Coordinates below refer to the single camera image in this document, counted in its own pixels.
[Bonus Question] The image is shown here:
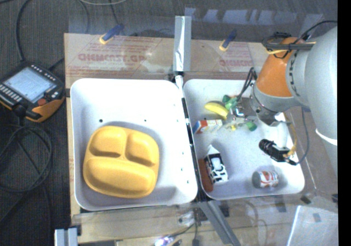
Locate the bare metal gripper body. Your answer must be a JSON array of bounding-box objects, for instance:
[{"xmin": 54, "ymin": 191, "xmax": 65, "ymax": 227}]
[{"xmin": 237, "ymin": 97, "xmax": 278, "ymax": 127}]

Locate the yellow banana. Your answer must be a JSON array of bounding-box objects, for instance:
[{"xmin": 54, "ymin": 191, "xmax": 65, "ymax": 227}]
[{"xmin": 204, "ymin": 101, "xmax": 229, "ymax": 121}]

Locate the white plastic tray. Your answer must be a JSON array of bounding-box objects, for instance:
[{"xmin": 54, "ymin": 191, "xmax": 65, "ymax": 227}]
[
  {"xmin": 70, "ymin": 77, "xmax": 199, "ymax": 212},
  {"xmin": 183, "ymin": 78, "xmax": 305, "ymax": 201}
]

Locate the orange and white carton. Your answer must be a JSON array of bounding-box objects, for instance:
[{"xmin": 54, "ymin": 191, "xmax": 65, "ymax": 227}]
[{"xmin": 191, "ymin": 119, "xmax": 223, "ymax": 134}]

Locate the black and white milk carton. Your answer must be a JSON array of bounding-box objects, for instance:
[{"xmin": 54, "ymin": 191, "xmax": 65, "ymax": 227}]
[{"xmin": 203, "ymin": 145, "xmax": 229, "ymax": 185}]

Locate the brown sausage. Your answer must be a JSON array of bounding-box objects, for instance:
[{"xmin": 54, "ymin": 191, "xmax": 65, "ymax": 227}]
[{"xmin": 197, "ymin": 158, "xmax": 214, "ymax": 193}]

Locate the red and white can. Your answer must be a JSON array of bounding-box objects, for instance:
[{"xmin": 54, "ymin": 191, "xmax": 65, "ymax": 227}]
[{"xmin": 251, "ymin": 170, "xmax": 279, "ymax": 189}]

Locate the yellow divided plate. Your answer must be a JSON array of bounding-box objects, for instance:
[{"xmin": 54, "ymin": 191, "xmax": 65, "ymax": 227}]
[{"xmin": 82, "ymin": 125, "xmax": 160, "ymax": 199}]

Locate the brown cardboard board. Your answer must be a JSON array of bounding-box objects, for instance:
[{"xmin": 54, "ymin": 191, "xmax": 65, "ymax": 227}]
[{"xmin": 63, "ymin": 32, "xmax": 307, "ymax": 220}]

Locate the black cylinder on white bracket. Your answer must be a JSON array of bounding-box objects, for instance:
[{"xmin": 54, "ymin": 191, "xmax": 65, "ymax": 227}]
[{"xmin": 258, "ymin": 120, "xmax": 291, "ymax": 163}]

